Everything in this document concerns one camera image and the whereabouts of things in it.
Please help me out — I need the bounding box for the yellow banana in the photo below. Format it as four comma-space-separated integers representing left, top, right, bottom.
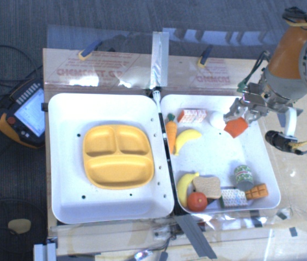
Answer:
174, 128, 203, 157
176, 171, 200, 209

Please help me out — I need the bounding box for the orange block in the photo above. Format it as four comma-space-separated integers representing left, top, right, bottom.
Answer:
223, 116, 249, 139

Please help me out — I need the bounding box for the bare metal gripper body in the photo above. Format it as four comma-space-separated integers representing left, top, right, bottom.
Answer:
241, 82, 296, 117

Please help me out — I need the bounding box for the black cylinder on white bracket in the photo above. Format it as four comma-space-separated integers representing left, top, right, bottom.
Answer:
265, 106, 304, 154

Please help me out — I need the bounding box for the white plastic tray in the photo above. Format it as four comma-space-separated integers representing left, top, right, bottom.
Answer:
47, 92, 175, 225
159, 94, 281, 215

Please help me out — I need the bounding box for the orange and white carton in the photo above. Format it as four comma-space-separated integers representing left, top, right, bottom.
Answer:
177, 108, 207, 124

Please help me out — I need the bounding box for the red tomato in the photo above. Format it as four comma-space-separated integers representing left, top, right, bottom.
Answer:
187, 191, 208, 213

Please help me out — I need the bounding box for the white egg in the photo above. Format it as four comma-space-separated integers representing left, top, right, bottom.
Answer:
209, 111, 226, 131

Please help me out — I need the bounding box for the orange carrot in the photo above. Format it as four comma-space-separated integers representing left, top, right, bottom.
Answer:
165, 113, 178, 155

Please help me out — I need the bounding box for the yellow divided plate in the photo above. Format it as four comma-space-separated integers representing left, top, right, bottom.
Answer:
82, 124, 155, 190

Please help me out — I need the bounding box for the green and white can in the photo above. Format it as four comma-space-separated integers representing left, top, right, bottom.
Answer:
234, 164, 255, 191

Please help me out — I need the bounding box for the tan bread slice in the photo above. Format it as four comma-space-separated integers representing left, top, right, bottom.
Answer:
192, 175, 222, 200

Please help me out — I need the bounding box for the orange waffle biscuit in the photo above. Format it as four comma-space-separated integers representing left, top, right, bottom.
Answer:
244, 183, 269, 201

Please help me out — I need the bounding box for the brown cardboard board red print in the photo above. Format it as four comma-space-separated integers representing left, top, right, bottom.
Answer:
42, 47, 292, 257

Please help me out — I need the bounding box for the white carton blue print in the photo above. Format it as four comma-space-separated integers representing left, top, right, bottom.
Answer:
219, 188, 249, 209

